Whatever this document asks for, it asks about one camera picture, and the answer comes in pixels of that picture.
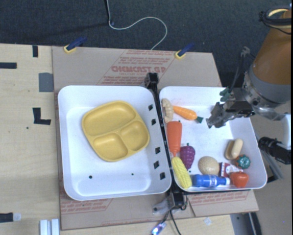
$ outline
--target yellow plate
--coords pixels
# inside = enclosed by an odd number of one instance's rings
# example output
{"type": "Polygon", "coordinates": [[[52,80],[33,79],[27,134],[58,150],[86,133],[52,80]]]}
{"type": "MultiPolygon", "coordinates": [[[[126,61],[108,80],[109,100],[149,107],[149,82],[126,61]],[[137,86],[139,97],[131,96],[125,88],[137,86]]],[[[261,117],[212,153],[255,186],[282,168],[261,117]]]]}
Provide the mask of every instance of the yellow plate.
{"type": "Polygon", "coordinates": [[[82,118],[82,129],[98,156],[109,162],[141,151],[150,140],[142,118],[124,101],[109,102],[88,111],[82,118]]]}

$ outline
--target yellow corn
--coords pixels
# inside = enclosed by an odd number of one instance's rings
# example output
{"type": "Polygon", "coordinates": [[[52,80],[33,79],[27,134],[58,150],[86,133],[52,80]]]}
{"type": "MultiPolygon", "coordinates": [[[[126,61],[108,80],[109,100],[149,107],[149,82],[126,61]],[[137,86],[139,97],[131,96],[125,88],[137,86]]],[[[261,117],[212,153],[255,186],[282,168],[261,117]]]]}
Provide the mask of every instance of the yellow corn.
{"type": "Polygon", "coordinates": [[[171,165],[181,187],[187,189],[192,186],[191,177],[180,157],[173,157],[171,160],[171,165]]]}

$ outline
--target white wire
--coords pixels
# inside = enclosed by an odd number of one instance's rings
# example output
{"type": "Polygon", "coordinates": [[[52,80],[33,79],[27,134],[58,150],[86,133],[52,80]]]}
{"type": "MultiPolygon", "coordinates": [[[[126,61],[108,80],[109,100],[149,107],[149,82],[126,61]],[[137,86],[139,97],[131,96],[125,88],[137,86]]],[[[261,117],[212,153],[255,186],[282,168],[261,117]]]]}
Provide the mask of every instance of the white wire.
{"type": "Polygon", "coordinates": [[[115,30],[125,30],[125,29],[129,29],[129,28],[131,28],[132,26],[136,25],[137,23],[141,22],[142,20],[145,20],[145,19],[155,19],[155,20],[160,21],[160,22],[164,25],[164,27],[165,27],[165,35],[164,35],[164,37],[163,37],[163,38],[162,38],[162,39],[161,39],[156,45],[154,45],[154,46],[151,48],[151,50],[153,50],[155,47],[157,47],[157,46],[158,46],[161,42],[163,42],[163,40],[166,38],[166,36],[167,36],[167,32],[168,32],[168,30],[167,30],[167,26],[166,26],[166,24],[165,24],[161,19],[156,18],[156,17],[144,17],[144,18],[141,18],[141,19],[137,20],[136,22],[134,22],[132,25],[129,25],[129,26],[124,27],[124,28],[116,28],[116,27],[113,27],[113,26],[111,25],[111,14],[110,14],[110,9],[109,9],[109,2],[108,2],[108,0],[106,0],[106,5],[107,5],[107,13],[108,13],[108,25],[109,25],[112,29],[115,29],[115,30]]]}

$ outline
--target orange carrot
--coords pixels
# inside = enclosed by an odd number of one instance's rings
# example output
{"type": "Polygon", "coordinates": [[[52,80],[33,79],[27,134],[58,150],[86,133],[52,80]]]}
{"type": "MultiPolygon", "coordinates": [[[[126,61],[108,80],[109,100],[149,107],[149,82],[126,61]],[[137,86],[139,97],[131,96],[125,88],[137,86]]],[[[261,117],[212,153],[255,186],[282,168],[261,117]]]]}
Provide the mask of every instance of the orange carrot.
{"type": "Polygon", "coordinates": [[[182,124],[179,121],[170,121],[167,123],[167,141],[170,152],[175,157],[180,151],[182,124]]]}
{"type": "Polygon", "coordinates": [[[202,122],[203,118],[202,117],[198,117],[196,112],[184,107],[180,107],[180,106],[173,106],[172,107],[174,112],[180,116],[182,116],[183,118],[187,119],[187,120],[197,120],[198,122],[202,122]]]}

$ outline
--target cardboard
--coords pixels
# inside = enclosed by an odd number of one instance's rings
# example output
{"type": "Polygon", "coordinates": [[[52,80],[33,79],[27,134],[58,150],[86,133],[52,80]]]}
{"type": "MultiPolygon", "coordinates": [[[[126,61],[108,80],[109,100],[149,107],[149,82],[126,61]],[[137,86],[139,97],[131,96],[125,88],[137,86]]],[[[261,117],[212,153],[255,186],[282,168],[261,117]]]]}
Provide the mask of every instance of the cardboard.
{"type": "MultiPolygon", "coordinates": [[[[173,51],[79,47],[66,54],[52,47],[56,137],[60,180],[61,229],[78,229],[160,221],[152,205],[165,199],[155,194],[104,200],[75,201],[63,188],[57,95],[68,85],[143,85],[148,72],[156,72],[158,89],[166,86],[221,86],[211,53],[188,52],[178,60],[173,51]]],[[[254,212],[258,205],[252,190],[189,195],[189,205],[174,214],[178,218],[254,212]]]]}

